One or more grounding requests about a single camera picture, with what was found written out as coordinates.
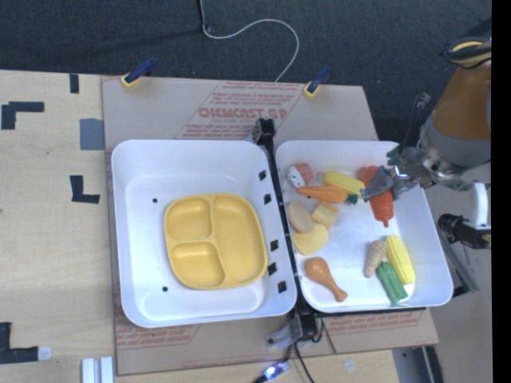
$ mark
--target yellow bowl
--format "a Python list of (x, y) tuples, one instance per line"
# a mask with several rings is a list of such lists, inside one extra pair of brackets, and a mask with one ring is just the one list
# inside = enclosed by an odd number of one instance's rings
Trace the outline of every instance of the yellow bowl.
[(164, 235), (175, 276), (191, 288), (244, 286), (267, 268), (259, 218), (238, 195), (208, 193), (173, 201), (165, 210)]

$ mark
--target clamp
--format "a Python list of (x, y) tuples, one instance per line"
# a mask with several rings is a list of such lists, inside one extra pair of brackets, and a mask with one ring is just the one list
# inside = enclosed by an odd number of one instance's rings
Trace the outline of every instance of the clamp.
[(319, 91), (319, 84), (326, 84), (330, 79), (330, 67), (324, 66), (321, 68), (321, 71), (318, 72), (314, 80), (310, 81), (303, 88), (303, 94), (307, 98), (312, 98)]
[(121, 77), (122, 85), (126, 88), (132, 88), (141, 81), (141, 77), (150, 75), (157, 65), (158, 61), (156, 58), (145, 60), (135, 67), (131, 73), (127, 73)]

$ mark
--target cardboard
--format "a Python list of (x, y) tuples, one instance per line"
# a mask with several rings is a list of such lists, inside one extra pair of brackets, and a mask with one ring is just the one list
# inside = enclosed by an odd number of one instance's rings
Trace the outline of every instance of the cardboard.
[[(129, 139), (245, 140), (258, 118), (272, 118), (275, 147), (286, 140), (377, 140), (361, 87), (322, 86), (306, 98), (302, 84), (142, 78), (133, 89), (119, 77), (102, 81), (117, 374), (277, 361), (265, 336), (287, 317), (145, 329), (124, 316), (120, 302), (110, 156)], [(429, 310), (324, 318), (326, 337), (307, 343), (304, 357), (429, 345), (438, 341)]]

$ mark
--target light wood surface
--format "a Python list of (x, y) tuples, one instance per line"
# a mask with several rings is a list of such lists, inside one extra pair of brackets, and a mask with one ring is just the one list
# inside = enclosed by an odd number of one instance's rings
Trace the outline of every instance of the light wood surface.
[[(51, 359), (0, 365), (1, 382), (78, 382), (86, 357), (115, 357), (105, 153), (82, 151), (80, 119), (102, 119), (101, 77), (0, 71), (0, 103), (44, 101), (43, 113), (18, 113), (0, 130), (0, 322), (10, 345), (51, 349)], [(73, 203), (69, 177), (99, 204)], [(397, 382), (389, 350), (309, 357), (317, 382)], [(281, 381), (307, 381), (297, 360)], [(190, 369), (119, 382), (253, 381), (265, 364)]]

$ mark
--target toy food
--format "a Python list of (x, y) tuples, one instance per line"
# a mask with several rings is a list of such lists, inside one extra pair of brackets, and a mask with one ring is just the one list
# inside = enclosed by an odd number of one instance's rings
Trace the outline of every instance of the toy food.
[[(362, 180), (366, 186), (369, 186), (370, 180), (378, 171), (377, 166), (368, 166), (364, 169)], [(389, 227), (389, 220), (394, 217), (394, 200), (392, 190), (389, 189), (381, 195), (376, 195), (369, 199), (370, 208), (374, 217), (383, 223), (385, 227)]]
[(326, 172), (323, 175), (323, 182), (327, 186), (343, 188), (348, 195), (357, 195), (359, 198), (361, 198), (360, 189), (366, 188), (366, 185), (361, 180), (337, 171)]
[(323, 224), (326, 228), (330, 228), (338, 214), (339, 210), (337, 207), (322, 201), (319, 202), (316, 209), (312, 212), (312, 219), (316, 223)]
[(378, 268), (376, 268), (376, 276), (382, 283), (383, 289), (392, 303), (397, 303), (408, 297), (404, 286), (399, 281), (396, 271), (387, 261), (382, 261), (380, 265), (378, 265)]
[(322, 224), (316, 223), (308, 233), (294, 233), (291, 240), (296, 249), (303, 255), (312, 255), (328, 241), (328, 230)]
[(336, 186), (306, 186), (297, 188), (296, 191), (301, 195), (307, 195), (328, 203), (343, 203), (348, 198), (346, 190)]
[(298, 200), (293, 200), (287, 205), (287, 217), (292, 226), (300, 233), (312, 231), (315, 225), (311, 213)]
[(307, 260), (305, 263), (305, 273), (312, 281), (318, 282), (331, 290), (336, 301), (342, 302), (348, 296), (346, 291), (339, 288), (335, 283), (327, 262), (321, 257)]
[(386, 255), (398, 274), (399, 281), (403, 285), (415, 282), (415, 270), (403, 241), (397, 235), (389, 235), (386, 243), (388, 244)]
[(369, 255), (366, 260), (364, 275), (370, 277), (380, 265), (386, 254), (388, 244), (385, 241), (376, 240), (370, 244)]
[(287, 181), (294, 188), (307, 186), (313, 177), (314, 172), (307, 163), (293, 164), (289, 167), (286, 174)]

